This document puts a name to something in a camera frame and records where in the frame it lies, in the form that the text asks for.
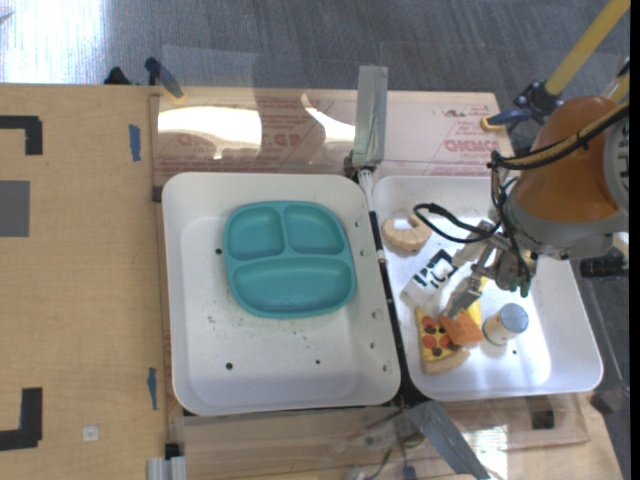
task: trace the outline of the can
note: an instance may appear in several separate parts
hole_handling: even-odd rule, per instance
[[[529,326],[529,315],[519,304],[510,302],[482,325],[485,338],[494,345],[505,345]]]

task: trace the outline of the white tray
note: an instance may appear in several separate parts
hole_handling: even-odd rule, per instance
[[[406,219],[416,204],[431,202],[461,220],[477,224],[489,210],[489,180],[391,176],[374,187],[380,225],[389,218]],[[454,236],[465,236],[465,232],[456,230],[443,218],[434,218],[433,222]],[[452,401],[583,392],[600,383],[602,361],[571,266],[550,259],[539,262],[527,298],[504,292],[490,282],[480,299],[483,318],[497,312],[506,302],[521,304],[529,314],[529,328],[523,334],[505,347],[492,345],[485,339],[471,348],[471,356],[458,368],[439,375],[423,374],[414,312],[400,293],[440,249],[453,255],[461,245],[434,233],[416,255],[399,254],[387,246],[389,278],[409,371],[415,386],[426,396]],[[441,308],[457,281],[468,272],[468,266],[460,269],[442,288]]]
[[[302,319],[251,315],[227,282],[222,237],[239,206],[308,201],[340,220],[356,271],[351,300]],[[199,415],[376,405],[400,385],[400,370],[366,202],[332,175],[174,176],[162,192],[173,384]]]

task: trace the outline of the teal divided plate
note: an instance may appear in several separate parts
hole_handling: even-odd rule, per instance
[[[224,228],[227,278],[254,315],[303,318],[336,311],[356,286],[347,237],[327,208],[302,201],[243,206]]]

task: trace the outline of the table surface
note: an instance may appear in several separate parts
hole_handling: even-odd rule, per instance
[[[0,238],[0,430],[19,428],[22,389],[43,390],[42,440],[0,451],[2,477],[144,478],[147,459],[164,456],[149,105],[157,94],[138,86],[0,85],[0,114],[44,123],[42,155],[25,155],[23,131],[0,129],[0,180],[30,186],[28,237]],[[602,417],[579,400],[589,440],[485,454],[483,462],[509,479],[621,478]],[[442,461],[425,464],[428,471],[418,468],[425,477],[452,473]]]

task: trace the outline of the pizza slice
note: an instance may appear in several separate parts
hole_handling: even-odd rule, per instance
[[[456,345],[445,329],[422,308],[416,307],[415,315],[423,373],[435,375],[447,372],[460,366],[469,357],[469,350]]]

